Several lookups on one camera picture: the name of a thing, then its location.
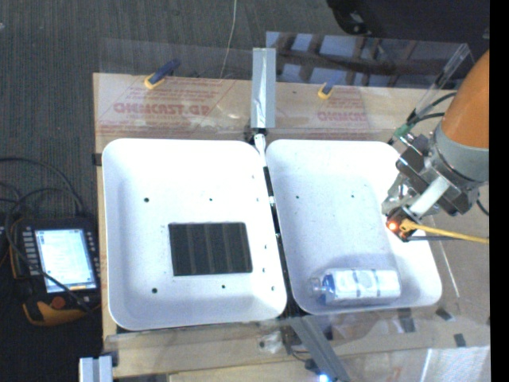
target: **red light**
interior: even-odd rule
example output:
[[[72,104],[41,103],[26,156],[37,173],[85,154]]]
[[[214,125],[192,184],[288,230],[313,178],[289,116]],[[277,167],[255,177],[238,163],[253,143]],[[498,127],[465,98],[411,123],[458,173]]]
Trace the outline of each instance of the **red light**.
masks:
[[[398,229],[398,224],[396,224],[394,221],[391,221],[387,224],[387,227],[392,231],[396,231]]]

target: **white wire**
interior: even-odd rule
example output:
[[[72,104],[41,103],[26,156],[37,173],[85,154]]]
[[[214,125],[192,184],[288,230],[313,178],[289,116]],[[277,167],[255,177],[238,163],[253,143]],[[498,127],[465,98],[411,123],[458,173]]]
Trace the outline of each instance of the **white wire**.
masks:
[[[228,54],[230,53],[230,44],[231,44],[231,39],[233,38],[233,31],[235,29],[235,20],[236,20],[236,18],[237,18],[237,0],[234,0],[233,1],[233,20],[231,22],[230,38],[228,38],[228,45],[227,45],[227,48],[226,48],[226,55],[224,56],[223,67],[221,68],[220,79],[223,78],[224,67],[226,66],[226,61],[228,59]]]

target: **blue light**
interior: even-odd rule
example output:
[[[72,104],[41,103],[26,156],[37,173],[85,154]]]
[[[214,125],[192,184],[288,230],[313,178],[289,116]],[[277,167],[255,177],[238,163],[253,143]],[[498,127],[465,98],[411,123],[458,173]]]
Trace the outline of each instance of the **blue light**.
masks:
[[[321,373],[318,376],[318,382],[331,382],[331,380],[329,379],[329,377],[327,375],[325,375],[324,373]]]

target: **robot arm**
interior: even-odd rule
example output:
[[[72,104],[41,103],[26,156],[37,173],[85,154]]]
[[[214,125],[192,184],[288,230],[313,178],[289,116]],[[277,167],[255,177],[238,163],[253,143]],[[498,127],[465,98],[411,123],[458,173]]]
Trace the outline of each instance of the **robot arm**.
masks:
[[[399,174],[382,203],[387,227],[400,239],[399,225],[444,209],[465,214],[489,181],[489,51],[474,65],[430,138],[407,134]]]

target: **black rectangular object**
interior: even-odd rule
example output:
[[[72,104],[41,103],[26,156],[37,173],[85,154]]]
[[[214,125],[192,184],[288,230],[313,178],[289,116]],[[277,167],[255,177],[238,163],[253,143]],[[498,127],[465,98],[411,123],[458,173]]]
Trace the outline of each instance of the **black rectangular object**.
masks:
[[[175,276],[253,271],[243,222],[169,224],[168,228]]]

